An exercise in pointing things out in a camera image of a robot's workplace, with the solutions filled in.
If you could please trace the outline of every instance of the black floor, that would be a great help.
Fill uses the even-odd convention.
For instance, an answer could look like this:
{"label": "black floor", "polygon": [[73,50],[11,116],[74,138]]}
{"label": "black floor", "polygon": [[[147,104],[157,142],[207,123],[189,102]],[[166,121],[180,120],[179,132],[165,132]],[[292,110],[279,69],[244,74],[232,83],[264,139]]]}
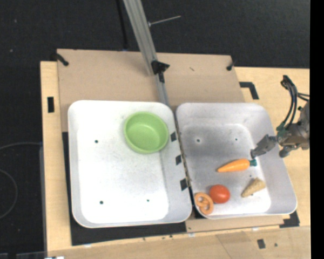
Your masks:
{"label": "black floor", "polygon": [[[309,68],[311,0],[142,0],[158,52],[230,54],[238,66]],[[137,51],[128,17],[129,50]],[[39,62],[57,48],[121,50],[115,0],[0,0],[0,147],[41,142]],[[18,200],[0,220],[0,253],[43,250],[39,149],[0,151]],[[14,199],[0,173],[0,214]]]}

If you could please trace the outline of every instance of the tomato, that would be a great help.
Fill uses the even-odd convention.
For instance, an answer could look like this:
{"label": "tomato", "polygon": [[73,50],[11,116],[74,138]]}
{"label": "tomato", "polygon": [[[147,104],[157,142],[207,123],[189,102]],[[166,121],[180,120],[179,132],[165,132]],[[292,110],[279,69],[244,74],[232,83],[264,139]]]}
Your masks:
{"label": "tomato", "polygon": [[231,197],[231,192],[224,185],[214,185],[210,188],[209,196],[214,203],[225,203]]}

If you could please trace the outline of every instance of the carrot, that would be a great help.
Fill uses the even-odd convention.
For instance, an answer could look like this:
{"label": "carrot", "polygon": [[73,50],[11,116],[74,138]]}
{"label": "carrot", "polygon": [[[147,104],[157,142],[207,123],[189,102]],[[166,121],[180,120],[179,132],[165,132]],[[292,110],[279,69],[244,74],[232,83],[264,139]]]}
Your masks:
{"label": "carrot", "polygon": [[257,162],[255,160],[249,161],[248,159],[241,158],[229,162],[217,169],[217,172],[224,173],[224,172],[236,172],[236,171],[244,171],[249,168],[250,165],[256,165]]}

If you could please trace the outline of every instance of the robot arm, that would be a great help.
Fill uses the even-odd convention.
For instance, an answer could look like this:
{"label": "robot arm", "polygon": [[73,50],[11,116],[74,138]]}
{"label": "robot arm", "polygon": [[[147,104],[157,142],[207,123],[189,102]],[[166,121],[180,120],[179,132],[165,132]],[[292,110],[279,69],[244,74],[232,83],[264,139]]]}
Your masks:
{"label": "robot arm", "polygon": [[[295,85],[286,75],[283,76],[281,85],[285,89],[289,90],[292,97],[288,114],[284,121],[276,128],[277,136],[264,136],[262,140],[258,142],[257,147],[251,150],[251,157],[253,159],[256,156],[260,156],[272,150],[277,143],[282,147],[282,150],[280,151],[280,156],[282,158],[288,156],[292,150],[298,148],[309,149],[309,99],[306,98],[309,97],[309,95],[298,93]],[[306,104],[304,107],[298,108],[300,111],[300,117],[298,122],[293,123],[298,98],[306,101]]]}

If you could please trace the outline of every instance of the toy food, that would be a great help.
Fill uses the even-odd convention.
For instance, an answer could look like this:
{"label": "toy food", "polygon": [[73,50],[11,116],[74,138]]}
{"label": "toy food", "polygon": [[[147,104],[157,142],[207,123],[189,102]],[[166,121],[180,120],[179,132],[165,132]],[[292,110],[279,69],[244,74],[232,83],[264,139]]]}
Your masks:
{"label": "toy food", "polygon": [[214,202],[209,195],[202,192],[196,193],[194,199],[195,204],[199,206],[199,210],[203,214],[208,215],[214,210]]}
{"label": "toy food", "polygon": [[210,188],[209,195],[214,203],[225,203],[231,197],[231,192],[224,185],[214,185]]}
{"label": "toy food", "polygon": [[217,169],[217,172],[223,173],[223,172],[237,172],[237,171],[244,171],[249,168],[249,166],[255,166],[257,165],[256,160],[249,161],[248,159],[241,158],[236,159],[232,162],[229,162]]}
{"label": "toy food", "polygon": [[243,191],[242,197],[247,197],[255,192],[258,192],[266,187],[265,182],[259,178],[255,178]]}

